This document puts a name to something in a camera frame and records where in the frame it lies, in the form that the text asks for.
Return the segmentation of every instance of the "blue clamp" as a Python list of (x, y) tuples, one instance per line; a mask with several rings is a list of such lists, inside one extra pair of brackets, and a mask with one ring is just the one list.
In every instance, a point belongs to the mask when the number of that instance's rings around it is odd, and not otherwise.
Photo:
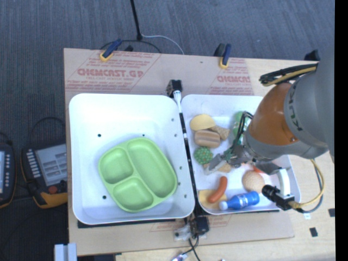
[(116, 41), (114, 41), (107, 50), (105, 50), (104, 52), (102, 52), (99, 55), (99, 58), (103, 61), (106, 62), (108, 61), (112, 56), (113, 56), (113, 51), (117, 50), (117, 48), (122, 44), (122, 40), (121, 39), (117, 39)]
[(222, 69), (226, 69), (228, 67), (228, 58), (231, 54), (231, 44), (228, 43), (225, 47), (225, 52), (223, 53), (221, 59), (220, 59), (220, 67)]

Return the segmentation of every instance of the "red sausage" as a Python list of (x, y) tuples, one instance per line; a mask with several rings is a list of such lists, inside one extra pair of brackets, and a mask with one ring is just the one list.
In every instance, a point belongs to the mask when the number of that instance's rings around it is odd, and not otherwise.
[(221, 198), (221, 196), (225, 193), (226, 188), (227, 188), (227, 177), (221, 176), (219, 187), (212, 195), (208, 197), (208, 202), (215, 203), (216, 201), (218, 201)]

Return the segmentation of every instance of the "divided green plate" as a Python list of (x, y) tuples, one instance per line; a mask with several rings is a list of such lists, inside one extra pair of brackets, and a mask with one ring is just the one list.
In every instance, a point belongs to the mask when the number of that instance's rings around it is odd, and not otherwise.
[(173, 167), (148, 138), (130, 139), (106, 151), (98, 170), (117, 205), (131, 213), (156, 206), (177, 187)]

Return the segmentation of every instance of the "blue bottle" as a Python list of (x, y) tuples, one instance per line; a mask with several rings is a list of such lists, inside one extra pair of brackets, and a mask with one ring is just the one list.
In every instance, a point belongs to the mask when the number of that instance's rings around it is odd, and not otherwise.
[(256, 191), (250, 191), (246, 194), (237, 194), (233, 196), (228, 201), (221, 201), (219, 203), (220, 210), (227, 210), (227, 209), (243, 209), (248, 206), (256, 205), (260, 202), (260, 196), (259, 193)]

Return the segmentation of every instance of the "wooden table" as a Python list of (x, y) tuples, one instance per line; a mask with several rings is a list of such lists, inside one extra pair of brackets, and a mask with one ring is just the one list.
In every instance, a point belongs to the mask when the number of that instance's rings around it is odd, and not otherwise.
[[(71, 57), (74, 55), (89, 55), (92, 51), (86, 51), (83, 49), (67, 50), (65, 51), (65, 64), (66, 71), (74, 70)], [(83, 57), (76, 57), (75, 61), (83, 62)], [(162, 54), (156, 63), (160, 65), (158, 72), (163, 73), (163, 67), (169, 69), (170, 79), (181, 79), (185, 82), (185, 78), (192, 71), (196, 71), (201, 74), (211, 73), (212, 71), (205, 68), (197, 70), (197, 66), (194, 62), (203, 63), (205, 67), (213, 66), (213, 69), (218, 69), (217, 59), (214, 57), (199, 57), (199, 56), (185, 56), (185, 55), (166, 55)], [(264, 96), (270, 87), (264, 87), (258, 81), (259, 77), (265, 73), (276, 71), (285, 67), (301, 65), (308, 63), (307, 61), (288, 61), (288, 60), (267, 60), (267, 59), (243, 59), (247, 73), (250, 77), (250, 84), (254, 95)], [(69, 71), (66, 72), (65, 82), (71, 80)], [(66, 113), (67, 113), (67, 155), (68, 163), (71, 165), (70, 156), (70, 130), (69, 130), (69, 101), (73, 95), (82, 91), (66, 89)], [(302, 159), (296, 156), (290, 156), (290, 160), (296, 175), (296, 179), (301, 192), (301, 202), (307, 202), (316, 196), (319, 192), (319, 185), (315, 175), (315, 171), (312, 163), (309, 160)], [(324, 200), (321, 207), (313, 213), (303, 215), (294, 210), (286, 212), (281, 211), (281, 216), (274, 216), (275, 224), (271, 228), (265, 228), (260, 226), (260, 229), (256, 228), (254, 232), (255, 239), (253, 239), (253, 231), (247, 231), (248, 237), (240, 240), (235, 240), (233, 243), (219, 243), (209, 244), (207, 241), (202, 240), (201, 245), (198, 246), (196, 252), (202, 261), (218, 261), (224, 259), (228, 260), (335, 260), (335, 194), (334, 194), (334, 164), (328, 153), (316, 158), (316, 162), (322, 170), (324, 175), (326, 190), (324, 193)], [(69, 178), (69, 233), (70, 242), (77, 244), (78, 255), (97, 255), (106, 253), (118, 253), (119, 246), (115, 241), (114, 250), (106, 241), (115, 239), (115, 231), (117, 228), (109, 227), (95, 227), (91, 229), (80, 229), (77, 227), (77, 219), (72, 211), (72, 195), (71, 195), (71, 167)], [(238, 220), (243, 221), (243, 216), (249, 214), (238, 214), (241, 216)], [(285, 227), (288, 227), (288, 223), (291, 224), (292, 229), (289, 230), (290, 234), (287, 234), (285, 230), (285, 238), (274, 238), (276, 233), (282, 229), (282, 218), (284, 218)], [(121, 231), (122, 235), (129, 237), (137, 237), (143, 235), (134, 231), (136, 228), (129, 227), (129, 232)], [(231, 235), (243, 236), (243, 233), (231, 233)], [(121, 255), (116, 256), (117, 261), (135, 261), (135, 260), (151, 260), (151, 261), (164, 261), (171, 260), (174, 256), (189, 249), (188, 243), (182, 243), (173, 247), (163, 248), (166, 241), (161, 240), (161, 237), (156, 241), (158, 248), (153, 250), (153, 247), (146, 248), (146, 244), (139, 244), (138, 250), (123, 250)], [(193, 252), (189, 253), (187, 260), (196, 260)]]

